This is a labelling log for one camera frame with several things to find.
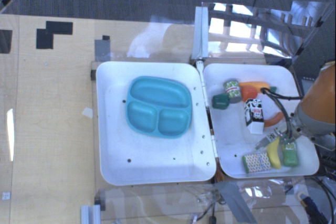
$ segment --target tray hinge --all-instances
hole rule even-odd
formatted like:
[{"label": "tray hinge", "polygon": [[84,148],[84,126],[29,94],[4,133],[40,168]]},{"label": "tray hinge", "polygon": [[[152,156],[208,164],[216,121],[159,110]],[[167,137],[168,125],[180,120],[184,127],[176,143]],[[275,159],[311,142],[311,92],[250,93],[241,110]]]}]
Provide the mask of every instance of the tray hinge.
[{"label": "tray hinge", "polygon": [[212,142],[212,147],[214,149],[215,158],[218,158],[217,144],[216,144],[216,139],[214,135],[211,136],[211,142]]},{"label": "tray hinge", "polygon": [[206,86],[205,86],[205,81],[204,81],[204,76],[203,76],[204,64],[201,60],[196,62],[196,68],[197,68],[197,71],[198,71],[198,73],[200,75],[200,79],[201,79],[201,85],[202,85],[205,107],[209,108],[209,101],[208,101],[208,96],[207,96],[207,93],[206,93]]}]

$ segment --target clear plastic panel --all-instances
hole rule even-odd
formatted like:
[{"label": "clear plastic panel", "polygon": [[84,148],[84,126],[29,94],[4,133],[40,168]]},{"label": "clear plastic panel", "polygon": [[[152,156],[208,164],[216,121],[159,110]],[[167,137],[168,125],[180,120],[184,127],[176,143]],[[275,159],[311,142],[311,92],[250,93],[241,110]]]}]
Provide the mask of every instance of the clear plastic panel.
[{"label": "clear plastic panel", "polygon": [[10,221],[19,56],[19,0],[0,5],[0,223]]},{"label": "clear plastic panel", "polygon": [[[193,49],[194,26],[183,24],[167,24],[157,22],[124,22],[124,21],[95,21],[95,59],[92,63],[92,98],[93,98],[93,129],[94,129],[94,170],[95,170],[95,204],[101,206],[102,223],[208,223],[210,216],[214,215],[218,222],[238,223],[236,212],[241,215],[247,211],[241,208],[230,207],[216,184],[208,182],[169,183],[156,185],[114,186],[108,184],[101,175],[99,130],[97,110],[97,85],[94,73],[97,67],[105,61],[131,61],[131,62],[184,62],[189,63]],[[240,22],[232,22],[239,29],[244,28]],[[243,34],[238,28],[232,28],[232,39],[249,38],[250,34]],[[209,32],[214,29],[210,24]],[[256,28],[256,36],[260,37],[260,28]],[[258,50],[258,43],[251,58],[234,54],[240,43],[235,40],[236,46],[228,46],[228,57],[236,60],[261,59],[265,63],[265,52]],[[223,60],[220,55],[213,55],[210,60]],[[291,59],[277,53],[276,57]],[[237,186],[237,197],[243,199],[249,213],[258,223],[292,223],[307,222],[307,214],[302,207],[298,194],[308,194],[305,181],[302,177],[288,177],[253,180],[233,180],[223,175],[224,180],[233,182]]]},{"label": "clear plastic panel", "polygon": [[222,61],[265,58],[290,66],[328,18],[332,3],[293,1],[291,10],[234,3],[203,3],[208,8],[208,56]]}]

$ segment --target toy milk carton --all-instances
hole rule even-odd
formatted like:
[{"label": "toy milk carton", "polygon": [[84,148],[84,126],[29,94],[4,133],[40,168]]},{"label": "toy milk carton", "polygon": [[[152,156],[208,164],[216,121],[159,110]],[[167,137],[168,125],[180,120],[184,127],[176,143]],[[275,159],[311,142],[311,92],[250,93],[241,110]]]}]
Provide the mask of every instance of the toy milk carton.
[{"label": "toy milk carton", "polygon": [[264,117],[262,114],[261,100],[247,99],[245,101],[246,126],[251,134],[263,134]]}]

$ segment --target yellow banana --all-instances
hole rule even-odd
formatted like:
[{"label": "yellow banana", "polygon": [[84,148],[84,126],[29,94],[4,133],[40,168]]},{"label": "yellow banana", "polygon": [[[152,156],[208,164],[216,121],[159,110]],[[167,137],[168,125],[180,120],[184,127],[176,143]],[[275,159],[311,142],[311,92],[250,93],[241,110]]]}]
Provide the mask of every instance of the yellow banana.
[{"label": "yellow banana", "polygon": [[281,168],[281,162],[278,155],[278,145],[279,145],[279,138],[275,139],[272,143],[268,144],[267,146],[267,155],[271,165],[275,169]]}]

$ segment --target blue divided plate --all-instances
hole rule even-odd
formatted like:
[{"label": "blue divided plate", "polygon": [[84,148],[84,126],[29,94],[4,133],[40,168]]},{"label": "blue divided plate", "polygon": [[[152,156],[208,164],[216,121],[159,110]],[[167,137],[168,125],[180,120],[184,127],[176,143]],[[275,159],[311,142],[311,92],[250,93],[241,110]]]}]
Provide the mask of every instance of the blue divided plate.
[{"label": "blue divided plate", "polygon": [[176,138],[189,128],[191,96],[182,84],[156,77],[132,81],[126,101],[126,120],[135,131]]}]

